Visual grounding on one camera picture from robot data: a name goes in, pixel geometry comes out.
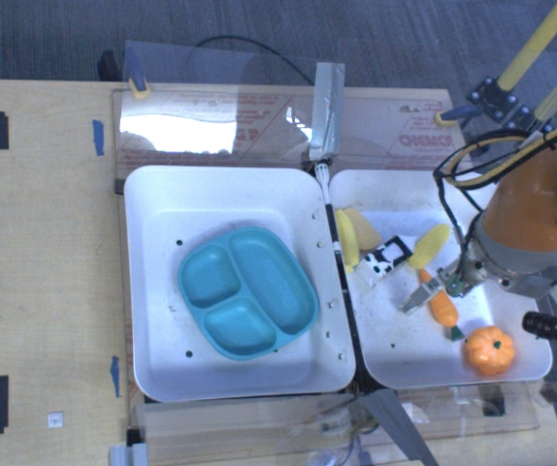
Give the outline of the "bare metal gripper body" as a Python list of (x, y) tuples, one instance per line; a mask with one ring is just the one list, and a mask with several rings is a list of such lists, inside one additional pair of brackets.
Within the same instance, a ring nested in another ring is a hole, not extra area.
[(554, 287), (544, 252), (510, 252), (496, 258), (484, 252), (471, 253), (441, 268), (437, 280), (451, 297), (465, 297), (487, 282), (507, 293), (535, 299)]

